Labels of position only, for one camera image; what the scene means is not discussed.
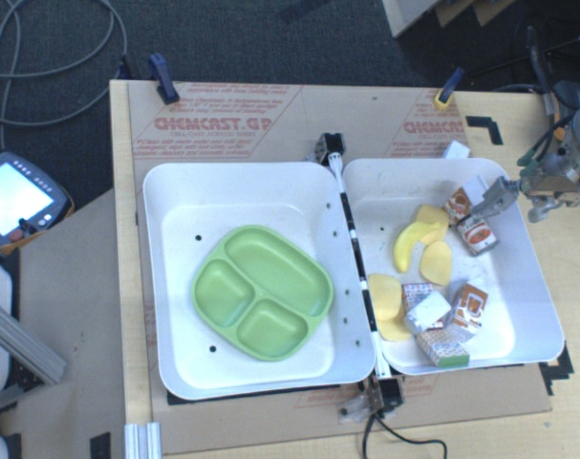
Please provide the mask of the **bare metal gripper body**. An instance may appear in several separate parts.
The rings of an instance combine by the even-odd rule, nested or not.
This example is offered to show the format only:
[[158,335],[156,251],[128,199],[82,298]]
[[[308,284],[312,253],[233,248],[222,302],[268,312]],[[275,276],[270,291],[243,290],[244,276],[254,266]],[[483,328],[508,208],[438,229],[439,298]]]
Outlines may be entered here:
[[580,109],[559,119],[526,159],[520,189],[531,200],[580,200]]

